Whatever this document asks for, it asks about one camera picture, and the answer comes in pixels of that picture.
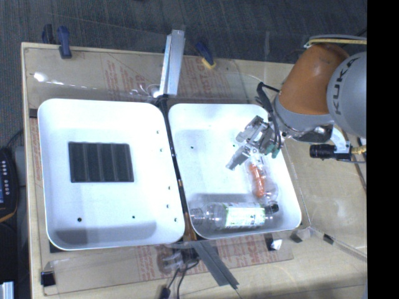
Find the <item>clear plastic bottle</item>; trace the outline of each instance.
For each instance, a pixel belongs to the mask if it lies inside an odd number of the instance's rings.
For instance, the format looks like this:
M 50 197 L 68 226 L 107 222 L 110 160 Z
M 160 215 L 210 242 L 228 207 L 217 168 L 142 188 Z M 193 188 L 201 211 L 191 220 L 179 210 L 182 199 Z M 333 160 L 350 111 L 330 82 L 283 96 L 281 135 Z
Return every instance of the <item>clear plastic bottle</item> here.
M 263 226 L 277 212 L 277 204 L 261 205 L 257 202 L 210 202 L 190 210 L 195 226 L 210 230 L 248 229 Z
M 255 155 L 245 163 L 252 193 L 262 199 L 266 205 L 275 204 L 279 194 L 277 185 L 270 176 L 269 165 L 265 163 L 264 157 Z

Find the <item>black rectangle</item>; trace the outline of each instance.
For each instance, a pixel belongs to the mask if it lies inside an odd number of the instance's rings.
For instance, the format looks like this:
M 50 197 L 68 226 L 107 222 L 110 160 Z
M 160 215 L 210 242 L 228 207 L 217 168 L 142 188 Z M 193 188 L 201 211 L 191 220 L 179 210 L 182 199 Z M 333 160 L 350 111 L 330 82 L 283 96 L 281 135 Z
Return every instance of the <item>black rectangle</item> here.
M 133 182 L 128 144 L 69 142 L 72 183 Z

